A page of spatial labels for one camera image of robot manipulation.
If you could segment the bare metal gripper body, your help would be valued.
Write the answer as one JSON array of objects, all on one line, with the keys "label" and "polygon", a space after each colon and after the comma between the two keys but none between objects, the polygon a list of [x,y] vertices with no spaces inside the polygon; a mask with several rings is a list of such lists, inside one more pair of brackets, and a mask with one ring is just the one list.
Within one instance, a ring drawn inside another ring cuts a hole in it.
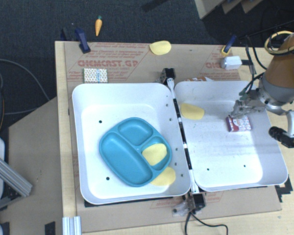
[{"label": "bare metal gripper body", "polygon": [[241,109],[241,114],[247,111],[253,111],[254,113],[260,113],[264,110],[272,112],[276,115],[282,116],[286,114],[286,110],[282,109],[285,105],[284,102],[280,102],[270,96],[267,91],[263,89],[255,89],[246,92],[243,89],[239,92],[239,99],[236,100],[234,107]]}]

